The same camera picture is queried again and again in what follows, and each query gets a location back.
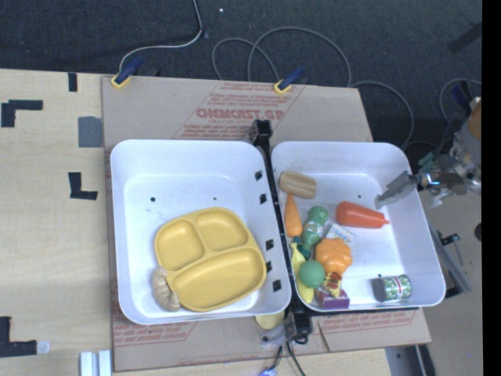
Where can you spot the large orange carrot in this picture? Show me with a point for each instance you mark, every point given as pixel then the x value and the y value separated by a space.
pixel 358 214

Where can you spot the purple carton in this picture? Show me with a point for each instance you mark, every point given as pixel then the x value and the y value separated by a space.
pixel 332 301

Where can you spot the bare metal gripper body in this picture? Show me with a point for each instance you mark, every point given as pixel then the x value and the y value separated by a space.
pixel 456 180

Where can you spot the green bottle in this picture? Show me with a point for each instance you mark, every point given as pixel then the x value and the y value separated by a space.
pixel 313 227

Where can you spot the orange pumpkin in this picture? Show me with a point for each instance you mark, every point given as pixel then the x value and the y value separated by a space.
pixel 333 255

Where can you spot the tan hot dog bun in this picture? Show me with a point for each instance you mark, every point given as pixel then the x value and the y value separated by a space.
pixel 297 184

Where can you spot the green ball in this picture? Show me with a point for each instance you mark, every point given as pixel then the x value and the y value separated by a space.
pixel 312 273

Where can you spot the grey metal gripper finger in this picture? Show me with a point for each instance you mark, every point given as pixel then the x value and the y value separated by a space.
pixel 391 200
pixel 401 182

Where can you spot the yellow round object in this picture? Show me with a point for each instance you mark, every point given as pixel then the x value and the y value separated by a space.
pixel 269 319

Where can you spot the brown cardboard board red print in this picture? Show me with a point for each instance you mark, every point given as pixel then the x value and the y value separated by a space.
pixel 164 108

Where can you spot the white packet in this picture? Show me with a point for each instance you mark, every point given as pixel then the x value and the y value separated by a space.
pixel 340 233

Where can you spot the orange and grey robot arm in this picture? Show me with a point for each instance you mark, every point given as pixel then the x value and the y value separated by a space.
pixel 473 131

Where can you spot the yellow divided plate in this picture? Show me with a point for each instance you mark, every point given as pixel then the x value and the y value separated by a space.
pixel 213 261

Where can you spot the small orange carrot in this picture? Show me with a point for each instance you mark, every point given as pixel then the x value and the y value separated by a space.
pixel 293 219

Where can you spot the yellow banana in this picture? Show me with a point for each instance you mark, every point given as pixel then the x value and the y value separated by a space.
pixel 297 261

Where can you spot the white plastic tray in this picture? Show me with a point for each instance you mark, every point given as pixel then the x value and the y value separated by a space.
pixel 395 257
pixel 188 171

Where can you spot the beige croissant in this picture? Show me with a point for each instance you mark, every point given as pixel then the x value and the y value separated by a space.
pixel 162 288

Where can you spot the pizza slice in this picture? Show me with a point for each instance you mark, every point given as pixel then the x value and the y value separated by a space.
pixel 333 283

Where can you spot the thin black rod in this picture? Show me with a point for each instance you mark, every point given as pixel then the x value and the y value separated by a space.
pixel 274 194

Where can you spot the green and white can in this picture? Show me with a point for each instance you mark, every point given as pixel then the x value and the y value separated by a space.
pixel 395 288

